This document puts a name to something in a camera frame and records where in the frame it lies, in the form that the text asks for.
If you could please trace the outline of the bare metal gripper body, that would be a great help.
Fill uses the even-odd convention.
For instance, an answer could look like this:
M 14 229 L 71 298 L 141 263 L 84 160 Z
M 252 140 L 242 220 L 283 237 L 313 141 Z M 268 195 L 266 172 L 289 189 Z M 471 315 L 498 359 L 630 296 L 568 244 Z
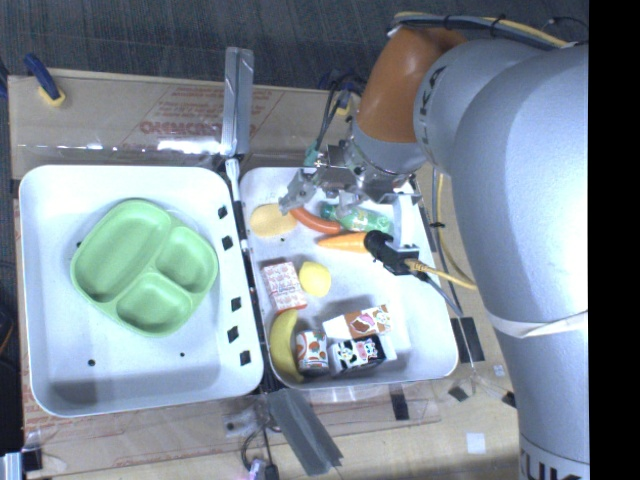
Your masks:
M 368 150 L 356 142 L 330 145 L 311 183 L 325 193 L 346 192 L 378 204 L 390 204 L 420 168 L 416 145 L 391 144 Z

